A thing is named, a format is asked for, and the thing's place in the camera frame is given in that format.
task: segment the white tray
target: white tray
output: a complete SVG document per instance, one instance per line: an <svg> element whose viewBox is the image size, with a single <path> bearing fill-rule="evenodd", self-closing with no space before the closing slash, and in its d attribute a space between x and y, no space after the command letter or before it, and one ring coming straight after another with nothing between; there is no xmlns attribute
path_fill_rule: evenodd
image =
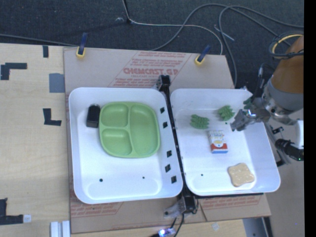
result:
<svg viewBox="0 0 316 237"><path fill-rule="evenodd" d="M243 89L177 89L171 94L179 149L188 188L199 196L237 195L273 192L280 177L263 123L232 132L230 122L222 121L218 109L230 105L235 114L251 93ZM207 131L190 126L191 115L209 118L208 128L222 130L228 152L213 154ZM228 167L244 162L255 181L235 187Z"/></svg>
<svg viewBox="0 0 316 237"><path fill-rule="evenodd" d="M118 101L153 108L160 130L157 153L147 158L118 158L103 150L99 129L86 126L88 108ZM77 88L69 96L69 113L74 189L82 202L170 198L181 192L183 180L162 93L143 88Z"/></svg>

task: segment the dark floor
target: dark floor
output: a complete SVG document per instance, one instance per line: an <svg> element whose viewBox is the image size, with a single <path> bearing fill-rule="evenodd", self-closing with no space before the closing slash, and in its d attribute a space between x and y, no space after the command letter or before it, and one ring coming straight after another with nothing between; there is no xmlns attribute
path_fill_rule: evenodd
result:
<svg viewBox="0 0 316 237"><path fill-rule="evenodd" d="M0 42L79 45L88 33L86 46L96 48L200 53L209 44L210 54L226 55L236 88L254 92L260 65L277 65L274 37L304 30L304 0L126 0L126 7L128 14L122 0L0 0ZM175 35L180 26L166 26L184 22L199 27Z"/></svg>

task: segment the blue clamp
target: blue clamp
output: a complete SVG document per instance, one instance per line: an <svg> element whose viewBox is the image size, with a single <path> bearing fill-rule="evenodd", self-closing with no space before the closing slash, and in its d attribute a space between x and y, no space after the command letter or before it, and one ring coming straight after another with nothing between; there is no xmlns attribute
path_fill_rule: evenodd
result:
<svg viewBox="0 0 316 237"><path fill-rule="evenodd" d="M201 65L204 61L205 56L209 53L210 50L211 46L207 45L203 52L194 60L195 64L197 64L198 66Z"/></svg>
<svg viewBox="0 0 316 237"><path fill-rule="evenodd" d="M82 38L81 38L80 46L78 46L77 52L76 52L76 56L78 58L83 58L84 55L85 55L84 46L85 46L85 43L87 42L87 38L88 38L88 34L87 33L83 33L82 34Z"/></svg>

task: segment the cardboard box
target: cardboard box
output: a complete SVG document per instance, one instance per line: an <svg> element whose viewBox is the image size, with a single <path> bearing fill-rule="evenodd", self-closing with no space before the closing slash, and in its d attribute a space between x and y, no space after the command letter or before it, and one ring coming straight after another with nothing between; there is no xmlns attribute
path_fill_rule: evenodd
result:
<svg viewBox="0 0 316 237"><path fill-rule="evenodd" d="M76 57L76 48L64 49L67 141L70 174L71 231L87 233L152 226L170 226L164 210L176 197L103 204L85 204L74 193L68 97L78 87L151 88L159 75L170 75L172 92L178 88L233 88L225 56L207 55L196 66L198 54L87 48ZM265 194L198 199L196 214L185 223L270 216Z"/></svg>

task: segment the robotic hand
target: robotic hand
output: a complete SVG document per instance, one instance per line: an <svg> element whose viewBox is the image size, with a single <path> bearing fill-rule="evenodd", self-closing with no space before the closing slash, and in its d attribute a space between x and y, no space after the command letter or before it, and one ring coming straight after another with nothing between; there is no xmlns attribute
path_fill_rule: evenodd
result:
<svg viewBox="0 0 316 237"><path fill-rule="evenodd" d="M298 39L286 53L275 54L277 45L291 37ZM231 123L231 129L242 131L249 124L256 122L264 122L267 125L270 118L285 125L294 125L297 135L295 143L283 139L278 139L274 143L277 149L291 158L304 160L304 122L289 117L291 113L304 107L304 35L281 35L271 43L269 51L274 58L281 60L265 85L262 97L251 99L249 109L238 111L234 122Z"/></svg>

